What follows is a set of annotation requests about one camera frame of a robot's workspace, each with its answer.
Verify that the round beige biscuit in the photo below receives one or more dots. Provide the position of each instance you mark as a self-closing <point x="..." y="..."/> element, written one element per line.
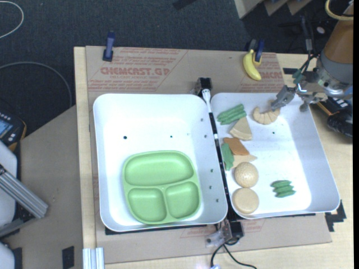
<point x="245" y="200"/>

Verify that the pale beige flat slice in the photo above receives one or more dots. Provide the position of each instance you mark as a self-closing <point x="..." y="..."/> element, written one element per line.
<point x="246" y="158"/>

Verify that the yellow banana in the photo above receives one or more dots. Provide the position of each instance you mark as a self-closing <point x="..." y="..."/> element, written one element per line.
<point x="251" y="67"/>

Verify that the short green beans bundle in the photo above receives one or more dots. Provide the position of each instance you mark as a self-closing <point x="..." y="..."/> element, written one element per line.
<point x="283" y="189"/>

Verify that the beige croissant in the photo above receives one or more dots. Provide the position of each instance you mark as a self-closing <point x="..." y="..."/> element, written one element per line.
<point x="265" y="118"/>

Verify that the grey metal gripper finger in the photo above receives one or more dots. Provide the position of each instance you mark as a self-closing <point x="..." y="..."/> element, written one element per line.
<point x="304" y="104"/>
<point x="283" y="97"/>

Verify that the long green beans bundle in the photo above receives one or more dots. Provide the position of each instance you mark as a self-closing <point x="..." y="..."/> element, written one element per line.
<point x="231" y="114"/>

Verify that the orange toast slice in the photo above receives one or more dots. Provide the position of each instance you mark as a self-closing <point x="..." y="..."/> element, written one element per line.
<point x="238" y="146"/>

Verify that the thin black and white rod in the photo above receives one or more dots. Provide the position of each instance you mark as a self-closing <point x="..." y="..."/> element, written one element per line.
<point x="215" y="133"/>

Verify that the white plastic tray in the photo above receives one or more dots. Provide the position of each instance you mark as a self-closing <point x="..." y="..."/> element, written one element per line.
<point x="157" y="116"/>
<point x="283" y="155"/>

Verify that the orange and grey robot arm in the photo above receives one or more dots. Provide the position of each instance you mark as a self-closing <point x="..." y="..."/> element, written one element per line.
<point x="338" y="46"/>

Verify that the round beige bread bun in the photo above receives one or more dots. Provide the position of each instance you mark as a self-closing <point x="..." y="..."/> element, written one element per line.
<point x="246" y="175"/>

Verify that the green divided plate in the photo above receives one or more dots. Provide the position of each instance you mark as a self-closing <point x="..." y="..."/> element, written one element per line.
<point x="160" y="186"/>

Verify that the beige pizza slice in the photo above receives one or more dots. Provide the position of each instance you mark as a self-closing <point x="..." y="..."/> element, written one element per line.
<point x="241" y="129"/>

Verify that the brown cardboard board red print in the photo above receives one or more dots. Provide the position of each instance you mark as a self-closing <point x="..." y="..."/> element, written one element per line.
<point x="174" y="69"/>

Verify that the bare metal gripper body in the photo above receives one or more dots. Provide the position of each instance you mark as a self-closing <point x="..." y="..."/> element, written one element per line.
<point x="332" y="88"/>

